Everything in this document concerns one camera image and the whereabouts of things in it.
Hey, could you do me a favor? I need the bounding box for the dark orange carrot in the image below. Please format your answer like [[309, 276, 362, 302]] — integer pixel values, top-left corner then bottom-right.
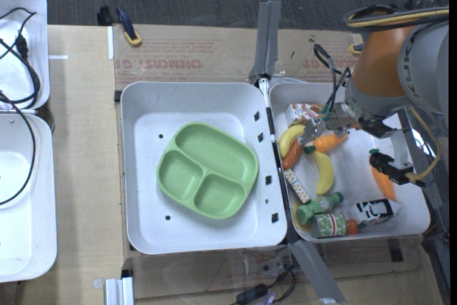
[[281, 139, 304, 171]]

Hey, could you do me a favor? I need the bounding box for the black cylinder on white bracket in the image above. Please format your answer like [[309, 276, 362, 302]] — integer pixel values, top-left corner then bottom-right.
[[368, 130, 417, 187]]

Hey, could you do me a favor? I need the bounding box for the thin black and white rod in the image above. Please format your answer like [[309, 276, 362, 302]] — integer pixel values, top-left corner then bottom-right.
[[257, 76, 292, 222]]

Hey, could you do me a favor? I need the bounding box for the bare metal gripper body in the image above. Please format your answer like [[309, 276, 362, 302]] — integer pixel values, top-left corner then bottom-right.
[[322, 99, 362, 131]]

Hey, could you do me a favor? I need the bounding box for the black and white carton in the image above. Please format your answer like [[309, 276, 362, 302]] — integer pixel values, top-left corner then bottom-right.
[[348, 198, 401, 226]]

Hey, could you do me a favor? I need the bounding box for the white patterned stick packet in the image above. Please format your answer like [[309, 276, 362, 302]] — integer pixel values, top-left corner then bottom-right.
[[283, 169, 311, 204]]

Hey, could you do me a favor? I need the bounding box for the green divided plate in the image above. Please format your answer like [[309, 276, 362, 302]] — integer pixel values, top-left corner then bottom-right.
[[156, 121, 260, 221]]

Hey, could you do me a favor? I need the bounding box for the black cable with plug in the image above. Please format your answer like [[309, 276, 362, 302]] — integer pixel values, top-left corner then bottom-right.
[[0, 6, 42, 110]]

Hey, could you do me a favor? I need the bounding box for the white plastic tray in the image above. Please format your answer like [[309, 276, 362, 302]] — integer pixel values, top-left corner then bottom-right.
[[0, 113, 58, 283], [120, 81, 288, 256], [268, 81, 432, 244], [0, 0, 50, 111]]

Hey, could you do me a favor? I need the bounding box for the yellow banana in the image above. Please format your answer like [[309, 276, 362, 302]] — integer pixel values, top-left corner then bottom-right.
[[313, 150, 336, 196], [277, 124, 308, 159]]

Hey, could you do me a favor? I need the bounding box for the white and orange carton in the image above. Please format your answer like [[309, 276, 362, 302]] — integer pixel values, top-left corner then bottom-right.
[[285, 102, 328, 128]]

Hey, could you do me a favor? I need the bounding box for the green patterned bottle orange cap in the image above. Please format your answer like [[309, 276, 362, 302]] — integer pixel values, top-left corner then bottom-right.
[[309, 212, 359, 239]]

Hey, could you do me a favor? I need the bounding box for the brown cardboard board red print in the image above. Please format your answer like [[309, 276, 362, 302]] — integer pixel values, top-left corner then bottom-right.
[[112, 24, 429, 299]]

